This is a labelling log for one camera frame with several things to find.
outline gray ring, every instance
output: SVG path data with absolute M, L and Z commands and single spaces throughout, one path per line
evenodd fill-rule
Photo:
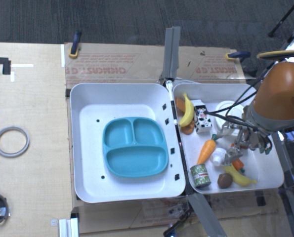
M 12 157 L 19 156 L 19 155 L 23 154 L 23 153 L 27 150 L 27 148 L 28 148 L 28 146 L 29 146 L 29 136 L 28 136 L 28 133 L 27 133 L 23 128 L 21 128 L 21 127 L 19 127 L 19 126 L 12 125 L 12 126 L 7 126 L 7 127 L 2 128 L 2 129 L 0 130 L 0 137 L 1 137 L 4 133 L 6 133 L 6 132 L 8 132 L 8 131 L 13 131 L 13 130 L 19 131 L 19 132 L 21 132 L 22 134 L 24 134 L 24 136 L 25 136 L 25 138 L 26 138 L 26 145 L 25 145 L 20 151 L 15 152 L 15 153 L 6 153 L 6 152 L 4 152 L 4 151 L 2 151 L 2 150 L 0 149 L 0 155 L 2 155 L 2 156 L 4 156 L 4 157 L 12 158 Z

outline blue plate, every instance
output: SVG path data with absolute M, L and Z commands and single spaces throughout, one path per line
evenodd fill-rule
M 158 123 L 128 117 L 109 122 L 103 131 L 103 154 L 108 169 L 120 177 L 161 173 L 168 165 L 168 148 Z

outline beige table surface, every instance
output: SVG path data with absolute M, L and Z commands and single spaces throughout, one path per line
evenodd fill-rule
M 69 219 L 72 210 L 69 135 L 65 98 L 65 69 L 61 45 L 0 43 L 0 57 L 12 65 L 15 81 L 2 75 L 0 65 L 0 129 L 17 125 L 30 136 L 28 150 L 17 158 L 0 156 L 0 193 L 7 198 L 11 216 L 0 225 L 0 237 L 56 237 L 59 219 Z M 9 132 L 0 147 L 14 152 L 24 137 Z M 292 236 L 282 202 L 264 213 L 242 218 L 225 217 L 220 222 L 228 236 Z M 82 236 L 163 236 L 167 226 L 84 234 Z M 196 235 L 207 236 L 201 226 Z

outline banana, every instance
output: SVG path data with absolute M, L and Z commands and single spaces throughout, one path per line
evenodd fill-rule
M 241 186 L 247 186 L 251 183 L 256 184 L 256 180 L 251 180 L 250 178 L 240 174 L 233 165 L 225 166 L 225 171 L 232 176 L 235 183 Z
M 191 100 L 189 100 L 186 93 L 184 93 L 183 96 L 185 98 L 185 113 L 178 123 L 181 127 L 189 125 L 194 118 L 194 105 Z

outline green can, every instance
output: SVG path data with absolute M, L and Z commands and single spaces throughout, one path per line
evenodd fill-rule
M 211 184 L 205 164 L 199 164 L 191 167 L 191 173 L 196 188 L 200 189 Z

